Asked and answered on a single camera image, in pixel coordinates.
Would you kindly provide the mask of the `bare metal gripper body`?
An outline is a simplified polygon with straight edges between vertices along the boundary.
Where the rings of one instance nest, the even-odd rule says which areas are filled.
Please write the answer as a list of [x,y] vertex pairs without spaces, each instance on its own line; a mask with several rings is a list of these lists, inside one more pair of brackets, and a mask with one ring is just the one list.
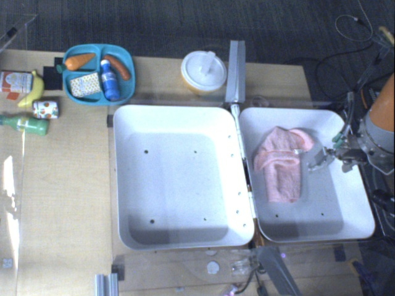
[[384,175],[394,172],[394,151],[374,141],[368,134],[337,134],[334,150],[340,161],[354,160],[355,165],[369,164]]

